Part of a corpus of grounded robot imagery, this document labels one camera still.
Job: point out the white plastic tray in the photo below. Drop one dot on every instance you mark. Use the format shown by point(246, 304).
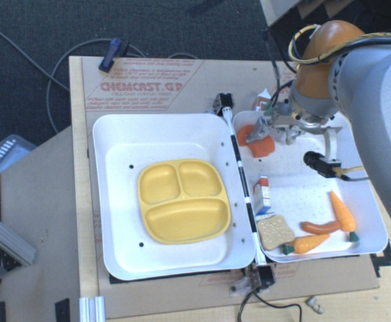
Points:
point(121, 193)
point(302, 196)

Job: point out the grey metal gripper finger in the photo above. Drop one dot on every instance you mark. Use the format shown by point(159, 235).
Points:
point(290, 137)
point(260, 129)

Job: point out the brown cardboard board red print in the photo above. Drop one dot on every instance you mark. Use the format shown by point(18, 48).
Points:
point(168, 86)

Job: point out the orange carrot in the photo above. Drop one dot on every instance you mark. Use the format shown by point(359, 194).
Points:
point(342, 213)
point(309, 243)

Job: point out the tan bread slice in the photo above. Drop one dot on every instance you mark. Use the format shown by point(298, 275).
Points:
point(274, 231)

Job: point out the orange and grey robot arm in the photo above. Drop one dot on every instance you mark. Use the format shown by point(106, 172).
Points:
point(366, 89)

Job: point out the black cylinder on white bracket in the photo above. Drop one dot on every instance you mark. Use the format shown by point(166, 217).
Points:
point(317, 162)

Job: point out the orange toy food piece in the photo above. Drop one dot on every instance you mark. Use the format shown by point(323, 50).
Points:
point(264, 148)

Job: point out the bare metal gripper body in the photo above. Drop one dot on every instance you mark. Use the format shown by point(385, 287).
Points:
point(284, 116)

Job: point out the thin black and white rod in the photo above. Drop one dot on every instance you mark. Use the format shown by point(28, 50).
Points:
point(243, 179)

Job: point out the yellow divided plate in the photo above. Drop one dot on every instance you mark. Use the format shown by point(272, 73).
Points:
point(185, 213)

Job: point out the orange sausage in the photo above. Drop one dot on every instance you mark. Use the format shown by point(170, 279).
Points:
point(319, 227)

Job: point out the white blue and orange carton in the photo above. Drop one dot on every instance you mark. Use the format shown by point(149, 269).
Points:
point(262, 196)

